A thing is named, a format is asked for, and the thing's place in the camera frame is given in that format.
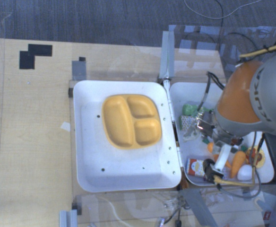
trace gray carpet floor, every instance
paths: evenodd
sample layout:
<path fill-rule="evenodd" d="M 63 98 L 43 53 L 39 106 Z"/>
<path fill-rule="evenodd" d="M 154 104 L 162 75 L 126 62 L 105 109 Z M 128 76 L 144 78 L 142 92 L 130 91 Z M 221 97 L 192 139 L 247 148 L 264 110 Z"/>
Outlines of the gray carpet floor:
<path fill-rule="evenodd" d="M 219 0 L 223 13 L 255 0 Z M 222 15 L 214 0 L 188 0 L 207 16 Z M 220 26 L 201 17 L 184 0 L 0 0 L 0 12 L 11 12 L 6 37 L 47 41 L 160 46 L 169 25 Z M 276 0 L 244 7 L 223 26 L 276 26 Z"/>

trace white tray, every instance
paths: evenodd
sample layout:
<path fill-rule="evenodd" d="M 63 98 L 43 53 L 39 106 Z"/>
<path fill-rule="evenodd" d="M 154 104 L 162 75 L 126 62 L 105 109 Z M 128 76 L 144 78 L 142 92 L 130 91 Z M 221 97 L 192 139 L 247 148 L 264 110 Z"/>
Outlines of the white tray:
<path fill-rule="evenodd" d="M 106 138 L 101 115 L 104 100 L 117 94 L 141 94 L 156 105 L 162 138 L 153 146 L 117 149 Z M 77 178 L 88 192 L 175 187 L 181 179 L 165 89 L 153 82 L 81 81 L 74 87 Z"/>
<path fill-rule="evenodd" d="M 171 86 L 171 98 L 173 103 L 174 115 L 176 119 L 176 128 L 179 138 L 179 145 L 182 154 L 182 160 L 184 166 L 187 164 L 188 158 L 195 158 L 200 160 L 205 160 L 207 158 L 211 158 L 212 155 L 207 150 L 207 145 L 202 142 L 201 137 L 196 140 L 184 142 L 183 135 L 184 132 L 180 130 L 179 124 L 179 116 L 182 115 L 182 107 L 184 104 L 199 104 L 203 97 L 204 91 L 206 88 L 206 83 L 189 83 L 189 82 L 177 82 Z M 214 108 L 222 91 L 220 88 L 216 86 L 216 84 L 212 83 L 209 89 L 209 93 L 207 96 L 207 100 L 204 103 L 206 108 Z M 243 137 L 244 143 L 250 147 L 252 145 L 254 133 L 250 133 L 249 135 Z M 261 132 L 257 133 L 256 144 L 259 142 L 261 138 Z M 266 143 L 263 143 L 262 149 L 265 153 L 265 163 L 264 165 L 258 169 L 258 173 L 260 179 L 263 183 L 270 182 L 274 177 L 274 168 L 270 159 L 270 155 L 267 150 Z M 229 160 L 231 161 L 233 158 L 233 154 L 230 154 Z M 206 186 L 212 185 L 212 183 L 205 182 L 203 178 L 186 175 L 187 179 L 198 186 Z"/>

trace toy carrot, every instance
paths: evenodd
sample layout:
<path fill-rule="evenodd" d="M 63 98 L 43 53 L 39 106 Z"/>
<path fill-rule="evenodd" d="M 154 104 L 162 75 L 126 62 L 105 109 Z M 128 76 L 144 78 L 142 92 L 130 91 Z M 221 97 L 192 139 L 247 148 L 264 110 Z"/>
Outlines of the toy carrot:
<path fill-rule="evenodd" d="M 213 142 L 209 142 L 209 143 L 207 144 L 207 149 L 208 149 L 208 151 L 209 151 L 210 153 L 213 152 L 213 147 L 214 147 L 214 143 L 213 143 Z M 214 160 L 215 160 L 215 162 L 216 162 L 217 159 L 218 159 L 218 157 L 219 157 L 219 154 L 214 154 L 213 157 L 214 157 Z M 226 161 L 225 166 L 228 167 L 228 168 L 232 168 L 232 165 L 229 163 L 228 160 Z"/>
<path fill-rule="evenodd" d="M 245 152 L 241 150 L 238 150 L 236 152 L 236 154 L 233 157 L 233 165 L 231 168 L 231 178 L 234 178 L 237 175 L 240 167 L 243 165 L 245 161 L 245 158 L 246 158 Z"/>

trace white egg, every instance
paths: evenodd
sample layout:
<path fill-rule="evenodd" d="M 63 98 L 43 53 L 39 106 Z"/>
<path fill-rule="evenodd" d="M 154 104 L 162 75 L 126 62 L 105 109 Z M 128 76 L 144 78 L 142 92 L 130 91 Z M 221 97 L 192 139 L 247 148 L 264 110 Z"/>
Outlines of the white egg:
<path fill-rule="evenodd" d="M 238 171 L 237 178 L 239 181 L 248 181 L 252 178 L 251 165 L 243 165 Z"/>

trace yellow plate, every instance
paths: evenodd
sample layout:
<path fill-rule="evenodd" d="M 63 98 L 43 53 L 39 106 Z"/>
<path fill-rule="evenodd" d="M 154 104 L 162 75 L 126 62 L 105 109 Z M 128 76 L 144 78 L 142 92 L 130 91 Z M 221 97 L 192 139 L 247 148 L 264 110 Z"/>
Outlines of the yellow plate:
<path fill-rule="evenodd" d="M 108 141 L 120 149 L 148 147 L 161 139 L 161 124 L 154 102 L 147 96 L 122 94 L 108 97 L 102 106 Z"/>

